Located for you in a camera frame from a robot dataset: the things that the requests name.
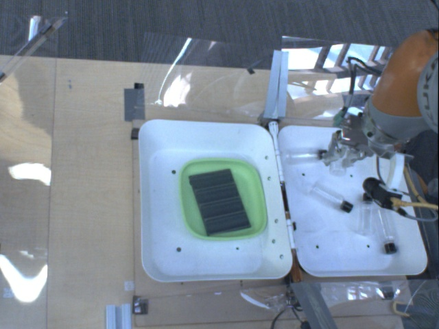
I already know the black ribbed rectangular block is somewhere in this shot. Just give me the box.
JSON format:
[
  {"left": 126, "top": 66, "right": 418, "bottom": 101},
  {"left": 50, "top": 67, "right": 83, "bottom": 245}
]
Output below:
[{"left": 187, "top": 168, "right": 252, "bottom": 237}]

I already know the green square plate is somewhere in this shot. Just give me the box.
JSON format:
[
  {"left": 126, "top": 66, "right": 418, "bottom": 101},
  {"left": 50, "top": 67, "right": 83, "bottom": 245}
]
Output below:
[{"left": 178, "top": 157, "right": 269, "bottom": 242}]

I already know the white plastic tray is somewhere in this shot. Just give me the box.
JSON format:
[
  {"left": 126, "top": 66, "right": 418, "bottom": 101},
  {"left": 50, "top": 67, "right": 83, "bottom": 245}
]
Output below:
[
  {"left": 138, "top": 119, "right": 294, "bottom": 284},
  {"left": 276, "top": 125, "right": 429, "bottom": 278}
]

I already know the clear plastic bottle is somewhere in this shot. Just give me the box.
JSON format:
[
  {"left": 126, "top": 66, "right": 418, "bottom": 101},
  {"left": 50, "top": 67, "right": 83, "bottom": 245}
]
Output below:
[
  {"left": 307, "top": 180, "right": 355, "bottom": 214},
  {"left": 355, "top": 193, "right": 377, "bottom": 236},
  {"left": 329, "top": 159, "right": 348, "bottom": 178},
  {"left": 283, "top": 149, "right": 327, "bottom": 165},
  {"left": 376, "top": 208, "right": 399, "bottom": 255}
]

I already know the thin black and white rod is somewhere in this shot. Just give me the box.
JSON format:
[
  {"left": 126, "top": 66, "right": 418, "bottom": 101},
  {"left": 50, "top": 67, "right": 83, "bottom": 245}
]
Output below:
[{"left": 268, "top": 121, "right": 297, "bottom": 250}]

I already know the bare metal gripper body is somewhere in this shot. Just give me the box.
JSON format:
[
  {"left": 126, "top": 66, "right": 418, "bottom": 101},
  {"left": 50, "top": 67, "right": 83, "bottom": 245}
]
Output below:
[{"left": 339, "top": 112, "right": 396, "bottom": 160}]

